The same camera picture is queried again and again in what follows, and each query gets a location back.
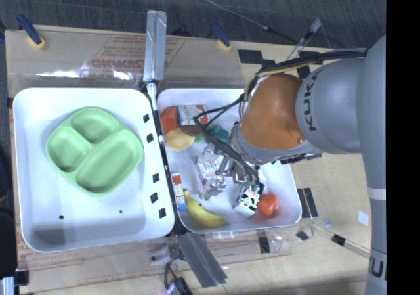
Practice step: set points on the yellow banana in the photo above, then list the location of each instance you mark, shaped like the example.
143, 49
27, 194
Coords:
203, 213

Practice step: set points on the black and white cow-print carton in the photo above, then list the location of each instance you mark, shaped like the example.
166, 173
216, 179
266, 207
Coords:
247, 201

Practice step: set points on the red and white small carton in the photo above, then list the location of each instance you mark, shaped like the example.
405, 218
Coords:
178, 190

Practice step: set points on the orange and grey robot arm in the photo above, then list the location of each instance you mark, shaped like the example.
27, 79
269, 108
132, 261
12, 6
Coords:
338, 106

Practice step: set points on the thin black and white rod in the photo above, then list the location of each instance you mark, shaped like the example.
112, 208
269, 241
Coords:
151, 93

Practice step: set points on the yellow round toy bread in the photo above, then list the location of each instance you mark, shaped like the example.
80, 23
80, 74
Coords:
178, 141

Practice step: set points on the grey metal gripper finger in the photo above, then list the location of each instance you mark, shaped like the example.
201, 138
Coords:
223, 166
240, 176

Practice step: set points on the brown cardboard board red print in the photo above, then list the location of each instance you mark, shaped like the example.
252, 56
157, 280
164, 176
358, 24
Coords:
85, 54

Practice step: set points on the white printed packet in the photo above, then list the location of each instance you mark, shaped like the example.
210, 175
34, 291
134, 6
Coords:
207, 166

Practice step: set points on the green divided plate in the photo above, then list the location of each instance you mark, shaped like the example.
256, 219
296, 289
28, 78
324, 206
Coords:
95, 152

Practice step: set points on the silver crumpled packet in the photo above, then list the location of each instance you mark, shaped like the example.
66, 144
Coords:
211, 188

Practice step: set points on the brown biscuit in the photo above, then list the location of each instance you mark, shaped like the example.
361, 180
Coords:
190, 130

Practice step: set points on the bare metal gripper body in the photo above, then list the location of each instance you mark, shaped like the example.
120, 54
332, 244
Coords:
237, 159

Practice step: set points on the orange carton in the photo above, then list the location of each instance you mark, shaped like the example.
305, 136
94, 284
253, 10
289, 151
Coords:
168, 120

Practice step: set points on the orange toy carrot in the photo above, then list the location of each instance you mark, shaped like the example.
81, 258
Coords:
267, 205

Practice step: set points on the blue and white carton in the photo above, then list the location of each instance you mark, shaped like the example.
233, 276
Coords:
187, 115

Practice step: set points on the white plastic tray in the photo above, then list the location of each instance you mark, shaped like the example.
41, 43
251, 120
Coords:
229, 221
98, 221

